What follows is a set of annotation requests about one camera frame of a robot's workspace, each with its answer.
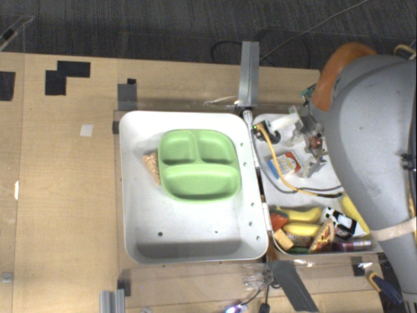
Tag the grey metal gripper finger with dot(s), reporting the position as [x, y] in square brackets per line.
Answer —
[296, 137]
[313, 166]

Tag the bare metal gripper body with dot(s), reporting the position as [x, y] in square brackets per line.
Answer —
[312, 130]

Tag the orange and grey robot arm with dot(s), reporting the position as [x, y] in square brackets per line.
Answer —
[368, 129]

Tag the orange and blue carton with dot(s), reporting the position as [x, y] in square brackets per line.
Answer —
[288, 163]

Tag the white plastic tray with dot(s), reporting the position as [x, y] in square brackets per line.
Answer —
[189, 227]
[293, 194]

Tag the thin black and white rod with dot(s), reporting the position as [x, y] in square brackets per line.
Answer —
[257, 161]

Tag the yellow banana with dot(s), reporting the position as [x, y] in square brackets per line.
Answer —
[303, 214]
[301, 229]

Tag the yellow corn cob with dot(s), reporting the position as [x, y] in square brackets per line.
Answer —
[352, 209]

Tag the black and white carton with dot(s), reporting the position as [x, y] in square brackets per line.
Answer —
[342, 222]

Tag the red strawberry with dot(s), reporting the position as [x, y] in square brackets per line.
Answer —
[277, 219]

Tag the pizza slice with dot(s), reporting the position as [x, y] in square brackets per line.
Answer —
[322, 238]

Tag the red and white packet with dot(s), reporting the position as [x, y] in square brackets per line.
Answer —
[301, 240]

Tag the tan bread cube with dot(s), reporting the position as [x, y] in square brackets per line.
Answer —
[282, 239]

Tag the green flat packet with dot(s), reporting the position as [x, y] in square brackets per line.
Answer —
[297, 249]

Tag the purple can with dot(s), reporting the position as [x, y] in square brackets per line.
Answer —
[352, 245]

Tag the green divided plate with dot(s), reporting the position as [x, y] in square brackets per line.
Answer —
[198, 178]

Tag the pale wooden board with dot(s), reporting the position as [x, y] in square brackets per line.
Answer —
[195, 86]

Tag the tan waffle biscuit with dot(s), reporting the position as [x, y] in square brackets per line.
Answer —
[151, 165]

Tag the black cylinder on white bracket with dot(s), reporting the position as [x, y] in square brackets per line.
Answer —
[267, 130]

